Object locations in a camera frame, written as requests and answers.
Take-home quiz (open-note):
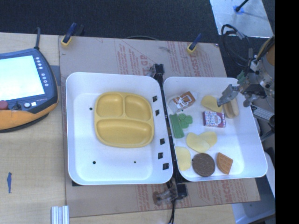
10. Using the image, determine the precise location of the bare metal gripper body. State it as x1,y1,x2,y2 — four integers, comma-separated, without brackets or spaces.
238,73,276,98

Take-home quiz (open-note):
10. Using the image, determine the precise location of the tan hot dog bun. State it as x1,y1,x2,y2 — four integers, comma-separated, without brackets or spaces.
222,97,240,119

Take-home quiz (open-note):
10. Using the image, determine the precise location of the yellow potato chip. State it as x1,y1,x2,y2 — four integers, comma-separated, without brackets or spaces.
199,131,218,148
175,146,192,172
200,95,224,113
185,132,211,154

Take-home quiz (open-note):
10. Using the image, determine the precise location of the pink and white packet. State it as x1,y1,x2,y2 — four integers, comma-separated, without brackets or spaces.
202,110,227,129

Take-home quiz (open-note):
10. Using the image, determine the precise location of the white plastic tray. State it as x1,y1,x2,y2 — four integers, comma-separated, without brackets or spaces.
163,76,269,182
65,71,174,186

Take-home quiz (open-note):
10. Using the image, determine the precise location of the orange and white carton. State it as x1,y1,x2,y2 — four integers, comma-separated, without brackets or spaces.
167,90,197,113

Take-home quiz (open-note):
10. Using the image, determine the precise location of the green broccoli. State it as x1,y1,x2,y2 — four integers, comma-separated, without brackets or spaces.
178,113,193,129

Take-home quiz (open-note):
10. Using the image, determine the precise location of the green celery stick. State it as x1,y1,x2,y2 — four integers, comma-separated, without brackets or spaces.
169,113,185,139

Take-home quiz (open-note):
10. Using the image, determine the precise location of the thin black rod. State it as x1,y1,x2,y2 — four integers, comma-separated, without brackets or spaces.
157,77,181,184

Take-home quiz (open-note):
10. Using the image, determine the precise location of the orange waffle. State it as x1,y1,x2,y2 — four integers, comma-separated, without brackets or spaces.
216,152,234,175

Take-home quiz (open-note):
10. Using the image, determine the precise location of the brown round biscuit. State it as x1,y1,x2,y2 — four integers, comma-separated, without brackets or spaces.
192,152,216,178

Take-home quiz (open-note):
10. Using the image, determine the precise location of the yellow divided plate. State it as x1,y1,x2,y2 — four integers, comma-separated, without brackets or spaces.
93,91,155,149

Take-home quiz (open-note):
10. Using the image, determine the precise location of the brown cardboard board red print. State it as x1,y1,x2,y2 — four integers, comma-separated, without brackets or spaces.
58,35,261,218

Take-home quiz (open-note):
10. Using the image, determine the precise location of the black block with wires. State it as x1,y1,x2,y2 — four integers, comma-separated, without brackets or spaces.
176,183,189,199
152,63,165,79

